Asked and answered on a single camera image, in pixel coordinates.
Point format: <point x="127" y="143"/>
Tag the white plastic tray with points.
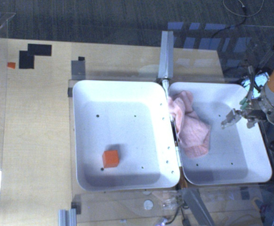
<point x="125" y="135"/>
<point x="230" y="147"/>

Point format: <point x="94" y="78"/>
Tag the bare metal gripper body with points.
<point x="256" y="114"/>

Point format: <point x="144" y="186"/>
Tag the pale wood board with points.
<point x="118" y="62"/>

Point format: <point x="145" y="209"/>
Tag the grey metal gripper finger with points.
<point x="228" y="122"/>
<point x="233" y="113"/>

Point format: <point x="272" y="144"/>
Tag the orange cube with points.
<point x="111" y="158"/>

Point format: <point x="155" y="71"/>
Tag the small white round disc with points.
<point x="148" y="204"/>

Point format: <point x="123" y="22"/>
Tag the pink crumpled cloth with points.
<point x="193" y="131"/>

